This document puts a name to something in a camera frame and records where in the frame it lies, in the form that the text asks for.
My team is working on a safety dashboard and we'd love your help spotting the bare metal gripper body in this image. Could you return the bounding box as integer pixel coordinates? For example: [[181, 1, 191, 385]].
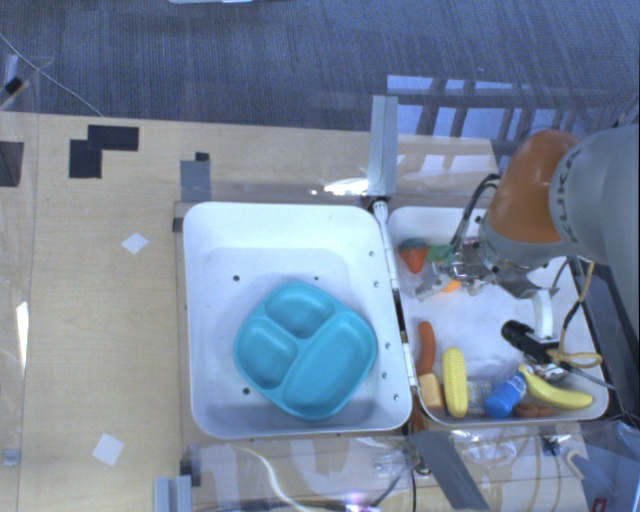
[[446, 239, 559, 301]]

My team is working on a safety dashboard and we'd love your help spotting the red toy strawberry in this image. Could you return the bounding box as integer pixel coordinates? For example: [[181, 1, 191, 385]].
[[397, 238, 430, 275]]

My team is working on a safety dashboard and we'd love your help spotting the white plastic tray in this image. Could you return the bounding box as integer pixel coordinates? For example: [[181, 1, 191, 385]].
[[387, 205, 612, 428], [181, 201, 414, 441]]

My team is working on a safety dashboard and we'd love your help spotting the orange toy sausage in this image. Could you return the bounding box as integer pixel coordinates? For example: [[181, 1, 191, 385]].
[[416, 320, 437, 377]]

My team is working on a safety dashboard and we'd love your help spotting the yellow toy corn cob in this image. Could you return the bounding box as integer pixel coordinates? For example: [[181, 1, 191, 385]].
[[441, 347, 470, 419]]

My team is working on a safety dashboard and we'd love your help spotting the yellow toy block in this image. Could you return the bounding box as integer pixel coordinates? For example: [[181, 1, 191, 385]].
[[418, 372, 447, 413]]

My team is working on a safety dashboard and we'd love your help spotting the small printed can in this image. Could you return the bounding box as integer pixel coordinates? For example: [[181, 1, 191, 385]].
[[531, 361, 567, 384]]

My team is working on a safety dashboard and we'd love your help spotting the clear plastic bottle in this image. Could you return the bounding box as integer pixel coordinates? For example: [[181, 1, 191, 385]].
[[465, 379, 494, 417]]

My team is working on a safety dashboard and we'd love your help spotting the blue bottle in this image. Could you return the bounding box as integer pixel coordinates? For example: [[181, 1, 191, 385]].
[[483, 371, 529, 420]]

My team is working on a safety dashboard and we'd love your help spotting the blue divided plate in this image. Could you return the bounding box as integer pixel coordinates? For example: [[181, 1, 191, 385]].
[[232, 280, 379, 422]]

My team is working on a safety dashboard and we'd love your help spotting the yellow banana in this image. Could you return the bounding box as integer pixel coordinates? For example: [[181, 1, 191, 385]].
[[517, 363, 595, 412]]

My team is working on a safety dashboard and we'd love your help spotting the brown toy pretzel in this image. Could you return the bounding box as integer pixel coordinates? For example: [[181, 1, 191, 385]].
[[513, 401, 557, 420]]

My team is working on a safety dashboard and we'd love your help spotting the pale wood board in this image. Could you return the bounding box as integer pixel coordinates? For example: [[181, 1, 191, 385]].
[[0, 111, 621, 512]]

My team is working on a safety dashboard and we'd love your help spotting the black cylinder on white bracket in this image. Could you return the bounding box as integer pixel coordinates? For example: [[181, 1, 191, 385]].
[[501, 287, 562, 365]]

